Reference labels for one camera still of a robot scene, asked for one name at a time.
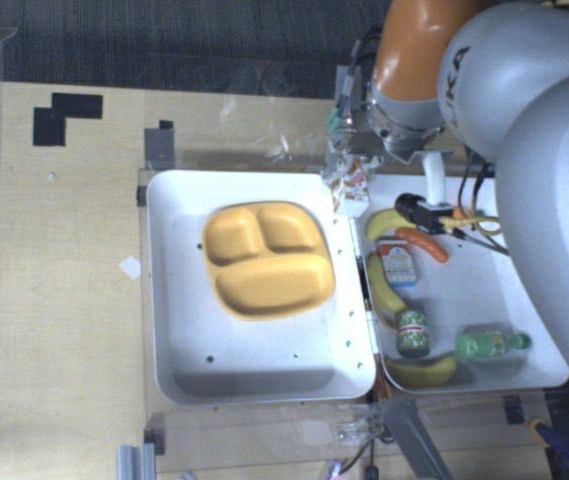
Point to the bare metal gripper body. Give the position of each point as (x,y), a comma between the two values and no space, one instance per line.
(370,140)

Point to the white and orange carton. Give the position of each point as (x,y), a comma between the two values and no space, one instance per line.
(351,193)

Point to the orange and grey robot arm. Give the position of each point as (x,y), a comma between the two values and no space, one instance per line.
(519,98)

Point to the yellow banana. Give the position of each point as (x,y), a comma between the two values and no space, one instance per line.
(381,220)
(383,290)
(424,373)

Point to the orange sausage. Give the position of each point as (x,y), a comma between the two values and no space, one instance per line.
(426,243)

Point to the red white blue carton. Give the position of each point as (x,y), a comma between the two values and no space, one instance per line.
(398,265)

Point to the yellow divided plate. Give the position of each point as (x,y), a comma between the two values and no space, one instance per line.
(269,283)

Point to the white plastic tray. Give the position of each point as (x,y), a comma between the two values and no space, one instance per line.
(264,358)
(474,288)

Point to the green and red can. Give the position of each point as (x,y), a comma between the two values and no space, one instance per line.
(412,335)

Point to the green plastic bottle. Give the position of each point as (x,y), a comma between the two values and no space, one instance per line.
(484,345)

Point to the black cylinder on white bracket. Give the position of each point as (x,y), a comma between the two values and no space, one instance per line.
(431,213)

